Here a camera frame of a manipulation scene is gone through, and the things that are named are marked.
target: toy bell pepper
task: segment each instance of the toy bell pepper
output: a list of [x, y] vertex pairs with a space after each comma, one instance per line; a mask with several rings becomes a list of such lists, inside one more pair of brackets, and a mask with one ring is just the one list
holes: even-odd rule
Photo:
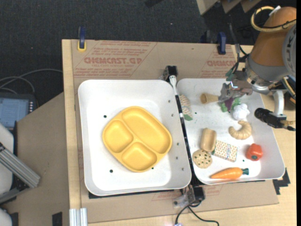
[[246, 152], [247, 159], [258, 161], [263, 156], [262, 148], [258, 144], [251, 144]]

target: ice cream cone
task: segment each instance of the ice cream cone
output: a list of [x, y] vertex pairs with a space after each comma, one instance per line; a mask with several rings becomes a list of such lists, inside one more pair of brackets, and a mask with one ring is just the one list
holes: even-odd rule
[[211, 95], [208, 93], [203, 93], [203, 94], [201, 94], [200, 100], [201, 100], [202, 104], [208, 104], [211, 102], [217, 102], [218, 96]]

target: yellow plate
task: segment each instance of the yellow plate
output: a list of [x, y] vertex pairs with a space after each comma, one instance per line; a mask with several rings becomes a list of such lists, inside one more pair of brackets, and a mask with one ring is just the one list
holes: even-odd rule
[[172, 137], [151, 113], [132, 106], [121, 111], [105, 126], [103, 143], [126, 168], [144, 172], [168, 153]]

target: cookie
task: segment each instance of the cookie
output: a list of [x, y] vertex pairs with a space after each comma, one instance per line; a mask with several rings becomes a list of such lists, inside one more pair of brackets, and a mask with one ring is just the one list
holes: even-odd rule
[[210, 153], [202, 149], [193, 153], [192, 160], [199, 168], [207, 168], [212, 163], [212, 157]]

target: black floor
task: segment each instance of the black floor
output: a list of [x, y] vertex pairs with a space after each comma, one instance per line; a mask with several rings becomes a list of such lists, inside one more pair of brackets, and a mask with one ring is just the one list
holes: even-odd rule
[[[237, 5], [225, 14], [220, 4], [200, 15], [196, 0], [0, 0], [0, 87], [8, 76], [39, 69], [62, 69], [62, 39], [76, 39], [86, 27], [87, 39], [198, 43], [201, 35], [225, 32], [233, 44], [253, 45], [258, 33], [249, 28], [251, 14], [262, 6], [291, 6], [296, 0], [262, 0], [248, 13]], [[62, 73], [42, 71], [25, 76], [39, 105], [63, 91]], [[31, 93], [22, 80], [0, 92]]]

